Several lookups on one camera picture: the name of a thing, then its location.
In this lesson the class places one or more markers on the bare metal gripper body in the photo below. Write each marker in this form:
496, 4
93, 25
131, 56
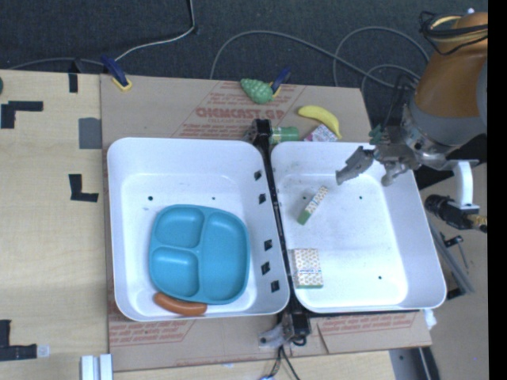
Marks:
400, 154

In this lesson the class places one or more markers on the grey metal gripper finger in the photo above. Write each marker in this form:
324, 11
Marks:
354, 166
394, 172

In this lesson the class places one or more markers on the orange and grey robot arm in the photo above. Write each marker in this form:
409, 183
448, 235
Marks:
447, 89

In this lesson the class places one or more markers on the pink and white carton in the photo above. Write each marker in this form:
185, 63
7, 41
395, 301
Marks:
321, 134

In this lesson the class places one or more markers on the green and white carton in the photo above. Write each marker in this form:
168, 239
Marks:
313, 205

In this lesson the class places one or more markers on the yellow banana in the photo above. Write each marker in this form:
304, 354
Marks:
322, 116

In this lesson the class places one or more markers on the green can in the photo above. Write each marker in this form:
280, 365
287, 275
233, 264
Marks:
286, 134

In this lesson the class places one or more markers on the white plastic tray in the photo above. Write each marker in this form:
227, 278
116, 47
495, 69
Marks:
178, 164
356, 251

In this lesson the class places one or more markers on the green grapes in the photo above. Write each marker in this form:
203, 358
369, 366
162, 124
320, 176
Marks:
257, 90

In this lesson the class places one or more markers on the blue divided plate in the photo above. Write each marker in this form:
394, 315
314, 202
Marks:
202, 255

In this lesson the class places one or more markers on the brown cardboard board red print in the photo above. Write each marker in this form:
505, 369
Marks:
158, 109

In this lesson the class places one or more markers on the orange sausage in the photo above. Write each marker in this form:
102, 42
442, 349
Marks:
178, 305

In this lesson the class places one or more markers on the black cylinder on white bracket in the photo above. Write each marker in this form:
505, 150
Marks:
451, 210

